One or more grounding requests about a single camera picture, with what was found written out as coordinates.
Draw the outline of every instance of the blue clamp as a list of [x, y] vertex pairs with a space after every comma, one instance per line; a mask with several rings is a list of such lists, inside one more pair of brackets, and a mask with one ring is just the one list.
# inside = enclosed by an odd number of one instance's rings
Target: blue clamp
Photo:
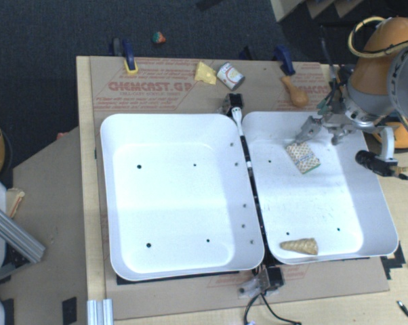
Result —
[[128, 74], [135, 74], [138, 72], [138, 65], [136, 64], [134, 51], [131, 48], [131, 42], [128, 39], [123, 39], [120, 43], [120, 39], [115, 38], [109, 45], [109, 54], [111, 56], [124, 57], [124, 66]]
[[284, 45], [277, 45], [273, 50], [274, 59], [283, 62], [281, 70], [287, 75], [291, 76], [296, 73], [291, 62], [289, 50]]

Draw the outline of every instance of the can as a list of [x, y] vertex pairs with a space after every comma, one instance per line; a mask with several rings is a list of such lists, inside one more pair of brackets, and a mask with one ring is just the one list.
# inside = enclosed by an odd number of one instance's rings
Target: can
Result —
[[216, 76], [231, 90], [237, 89], [245, 80], [245, 76], [237, 71], [230, 62], [223, 64]]

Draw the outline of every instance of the cable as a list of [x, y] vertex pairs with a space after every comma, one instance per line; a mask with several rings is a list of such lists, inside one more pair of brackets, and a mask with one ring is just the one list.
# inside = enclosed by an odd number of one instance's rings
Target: cable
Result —
[[264, 297], [264, 293], [258, 294], [258, 295], [254, 296], [252, 299], [249, 300], [249, 302], [248, 302], [248, 304], [247, 304], [247, 306], [246, 306], [246, 308], [245, 308], [245, 313], [243, 314], [243, 324], [244, 324], [244, 325], [250, 325], [250, 323], [247, 321], [247, 314], [248, 314], [249, 310], [251, 309], [251, 306], [255, 303], [255, 301], [256, 301], [256, 300], [258, 299], [258, 297], [260, 297], [260, 296], [261, 296], [261, 298], [263, 299], [264, 304], [267, 306], [267, 308], [268, 308], [268, 310], [270, 311], [270, 313], [271, 313], [276, 319], [279, 319], [279, 320], [281, 320], [281, 321], [283, 321], [283, 322], [288, 322], [288, 323], [290, 323], [290, 324], [292, 324], [292, 325], [302, 325], [301, 322], [296, 322], [296, 321], [293, 321], [293, 320], [288, 320], [288, 319], [285, 319], [285, 318], [282, 318], [282, 317], [278, 316], [278, 315], [273, 311], [273, 309], [270, 307], [270, 305], [268, 304], [266, 298]]
[[408, 47], [408, 40], [404, 42], [397, 43], [396, 45], [390, 45], [387, 48], [379, 49], [377, 51], [359, 51], [355, 48], [354, 46], [354, 34], [357, 33], [362, 27], [364, 27], [367, 24], [370, 24], [372, 22], [383, 22], [385, 18], [382, 17], [370, 17], [366, 18], [363, 21], [359, 22], [353, 30], [350, 32], [348, 35], [348, 48], [349, 50], [356, 56], [360, 58], [380, 58], [382, 56], [387, 56], [391, 53], [394, 53], [396, 51], [400, 51], [406, 47]]

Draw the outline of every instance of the black cable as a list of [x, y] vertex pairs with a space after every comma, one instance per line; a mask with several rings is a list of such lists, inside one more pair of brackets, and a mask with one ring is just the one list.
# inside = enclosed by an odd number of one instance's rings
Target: black cable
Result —
[[255, 301], [257, 300], [257, 298], [260, 297], [260, 296], [261, 296], [261, 298], [263, 299], [264, 304], [267, 306], [268, 310], [271, 312], [271, 314], [272, 314], [276, 319], [279, 319], [279, 320], [281, 320], [281, 321], [283, 321], [283, 322], [288, 322], [288, 323], [293, 324], [293, 325], [302, 325], [301, 322], [296, 322], [296, 321], [293, 321], [293, 320], [288, 320], [288, 319], [285, 319], [285, 318], [282, 318], [282, 317], [278, 316], [278, 315], [273, 311], [273, 309], [270, 307], [270, 305], [268, 304], [266, 298], [264, 297], [264, 294], [258, 294], [258, 295], [254, 296], [252, 299], [249, 300], [249, 302], [248, 302], [248, 304], [247, 304], [247, 306], [246, 306], [246, 308], [245, 308], [245, 313], [244, 313], [244, 315], [243, 315], [243, 324], [244, 324], [244, 325], [248, 325], [248, 324], [249, 324], [249, 322], [247, 321], [247, 314], [249, 313], [249, 310], [251, 309], [251, 306], [255, 303]]

